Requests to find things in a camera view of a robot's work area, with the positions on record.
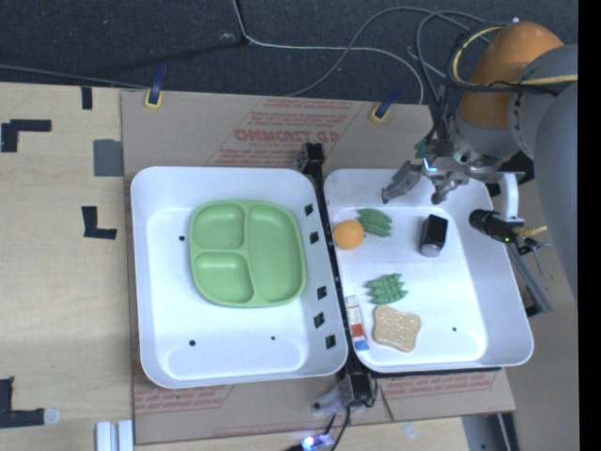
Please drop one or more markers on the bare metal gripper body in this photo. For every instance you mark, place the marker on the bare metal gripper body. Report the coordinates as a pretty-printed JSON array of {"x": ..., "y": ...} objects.
[{"x": 454, "y": 160}]

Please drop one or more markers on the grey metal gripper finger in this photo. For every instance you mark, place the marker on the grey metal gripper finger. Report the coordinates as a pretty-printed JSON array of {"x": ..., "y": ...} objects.
[
  {"x": 445, "y": 188},
  {"x": 399, "y": 183}
]

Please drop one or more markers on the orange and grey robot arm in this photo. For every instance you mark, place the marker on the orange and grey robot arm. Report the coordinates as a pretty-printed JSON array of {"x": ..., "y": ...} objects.
[{"x": 526, "y": 92}]

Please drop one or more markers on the green pea pods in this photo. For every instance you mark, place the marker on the green pea pods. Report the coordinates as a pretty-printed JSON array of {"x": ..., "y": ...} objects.
[
  {"x": 375, "y": 222},
  {"x": 387, "y": 288}
]

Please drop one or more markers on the black can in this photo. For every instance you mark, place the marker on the black can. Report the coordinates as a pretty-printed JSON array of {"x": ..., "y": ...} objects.
[{"x": 433, "y": 235}]

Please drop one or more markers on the orange ball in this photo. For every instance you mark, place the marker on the orange ball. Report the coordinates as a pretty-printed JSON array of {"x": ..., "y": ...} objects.
[{"x": 348, "y": 234}]

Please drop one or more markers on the thin black rod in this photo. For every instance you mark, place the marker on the thin black rod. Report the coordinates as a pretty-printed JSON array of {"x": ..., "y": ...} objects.
[{"x": 330, "y": 252}]

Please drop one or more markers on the white plastic tray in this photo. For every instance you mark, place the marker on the white plastic tray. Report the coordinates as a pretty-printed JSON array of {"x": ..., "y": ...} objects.
[
  {"x": 169, "y": 299},
  {"x": 441, "y": 289}
]

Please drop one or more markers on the tan square biscuit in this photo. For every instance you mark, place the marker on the tan square biscuit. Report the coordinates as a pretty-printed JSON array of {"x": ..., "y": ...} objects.
[{"x": 396, "y": 328}]

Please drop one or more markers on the white red blue carton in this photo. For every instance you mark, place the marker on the white red blue carton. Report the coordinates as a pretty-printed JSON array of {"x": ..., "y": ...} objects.
[{"x": 357, "y": 322}]

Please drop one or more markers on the green divided plate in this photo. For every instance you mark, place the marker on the green divided plate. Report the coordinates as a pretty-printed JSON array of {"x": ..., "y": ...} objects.
[{"x": 246, "y": 253}]

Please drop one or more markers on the brown cardboard board red print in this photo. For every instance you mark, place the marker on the brown cardboard board red print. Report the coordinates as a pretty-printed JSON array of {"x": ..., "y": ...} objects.
[{"x": 197, "y": 129}]

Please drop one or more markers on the black cylinder on white bracket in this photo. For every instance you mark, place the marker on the black cylinder on white bracket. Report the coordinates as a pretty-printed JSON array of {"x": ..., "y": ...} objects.
[{"x": 495, "y": 223}]

